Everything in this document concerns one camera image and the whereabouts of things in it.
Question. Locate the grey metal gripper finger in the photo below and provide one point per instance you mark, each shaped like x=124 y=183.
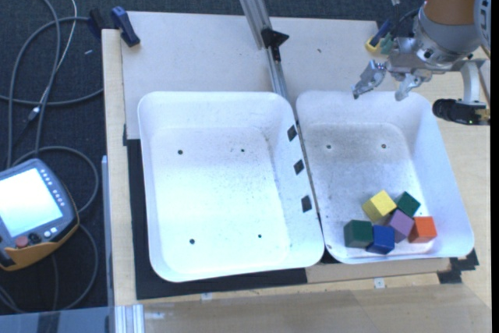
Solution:
x=370 y=78
x=409 y=85

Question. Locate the orange cube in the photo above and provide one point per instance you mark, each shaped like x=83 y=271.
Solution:
x=423 y=229

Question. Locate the white plastic tray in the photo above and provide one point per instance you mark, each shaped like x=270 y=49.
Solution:
x=222 y=199
x=351 y=175

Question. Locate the black cylinder on white bracket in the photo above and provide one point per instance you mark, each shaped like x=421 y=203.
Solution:
x=458 y=111

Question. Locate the pale wood board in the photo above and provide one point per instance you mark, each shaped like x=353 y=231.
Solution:
x=195 y=54

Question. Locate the dark green cube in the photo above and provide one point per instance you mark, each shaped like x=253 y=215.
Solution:
x=408 y=203
x=357 y=233

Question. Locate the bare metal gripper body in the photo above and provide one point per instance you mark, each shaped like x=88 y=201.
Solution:
x=413 y=60

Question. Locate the blue cube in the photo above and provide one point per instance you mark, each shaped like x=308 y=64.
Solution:
x=382 y=239

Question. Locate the yellow cube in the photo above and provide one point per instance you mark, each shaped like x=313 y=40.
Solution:
x=379 y=204

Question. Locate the purple cube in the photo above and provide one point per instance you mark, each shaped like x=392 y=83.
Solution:
x=401 y=224

